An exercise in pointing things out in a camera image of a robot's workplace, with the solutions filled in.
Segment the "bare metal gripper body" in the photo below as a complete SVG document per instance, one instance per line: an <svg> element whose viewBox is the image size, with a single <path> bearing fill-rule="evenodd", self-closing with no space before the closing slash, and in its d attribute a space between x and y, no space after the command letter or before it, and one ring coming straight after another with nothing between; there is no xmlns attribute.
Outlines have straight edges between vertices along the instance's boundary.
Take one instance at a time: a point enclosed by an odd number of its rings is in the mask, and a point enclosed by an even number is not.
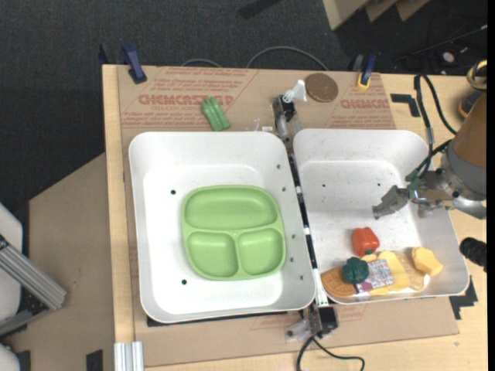
<svg viewBox="0 0 495 371"><path fill-rule="evenodd" d="M483 191L449 170L428 171L411 198L423 210L457 209L479 220L486 219L485 200Z"/></svg>

